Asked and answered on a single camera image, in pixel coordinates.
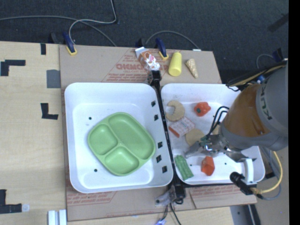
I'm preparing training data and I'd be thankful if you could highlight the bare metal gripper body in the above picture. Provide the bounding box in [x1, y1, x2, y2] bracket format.
[202, 135, 234, 156]

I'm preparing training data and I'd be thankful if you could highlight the tan round biscuit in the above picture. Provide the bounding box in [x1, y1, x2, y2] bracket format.
[185, 128, 205, 147]

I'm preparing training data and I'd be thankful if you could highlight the green toy vegetable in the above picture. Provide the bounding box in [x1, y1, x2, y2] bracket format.
[173, 154, 195, 181]

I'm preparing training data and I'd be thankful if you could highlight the orange and white packet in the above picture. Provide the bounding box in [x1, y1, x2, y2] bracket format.
[168, 116, 196, 138]

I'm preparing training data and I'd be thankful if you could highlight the orange bell pepper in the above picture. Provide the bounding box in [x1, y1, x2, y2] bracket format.
[193, 101, 212, 117]

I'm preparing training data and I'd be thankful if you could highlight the tan bitten biscuit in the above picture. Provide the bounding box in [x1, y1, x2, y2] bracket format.
[165, 99, 186, 122]

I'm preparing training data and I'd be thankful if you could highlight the white plastic tray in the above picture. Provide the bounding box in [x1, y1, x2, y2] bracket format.
[64, 82, 174, 194]
[160, 82, 266, 186]

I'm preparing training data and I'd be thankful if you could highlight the green divided plate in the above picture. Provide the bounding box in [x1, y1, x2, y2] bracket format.
[87, 112, 157, 177]

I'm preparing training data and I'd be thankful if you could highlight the beige ice cream cone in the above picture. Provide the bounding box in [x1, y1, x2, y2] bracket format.
[185, 58, 199, 79]

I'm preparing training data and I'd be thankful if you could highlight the yellow bottle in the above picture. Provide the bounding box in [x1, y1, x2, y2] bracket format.
[168, 51, 183, 77]

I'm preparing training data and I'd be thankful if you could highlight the orange and white carton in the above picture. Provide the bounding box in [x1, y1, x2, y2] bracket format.
[135, 46, 161, 73]

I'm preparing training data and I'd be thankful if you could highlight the brown cardboard board red print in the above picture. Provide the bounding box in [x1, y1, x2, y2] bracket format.
[58, 45, 258, 222]

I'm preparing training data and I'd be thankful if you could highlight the black cylinder on white bracket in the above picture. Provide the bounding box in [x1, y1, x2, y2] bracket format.
[229, 157, 259, 196]

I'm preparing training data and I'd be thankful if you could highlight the black block with thin wires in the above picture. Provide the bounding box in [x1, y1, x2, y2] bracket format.
[150, 70, 163, 86]
[172, 184, 187, 202]

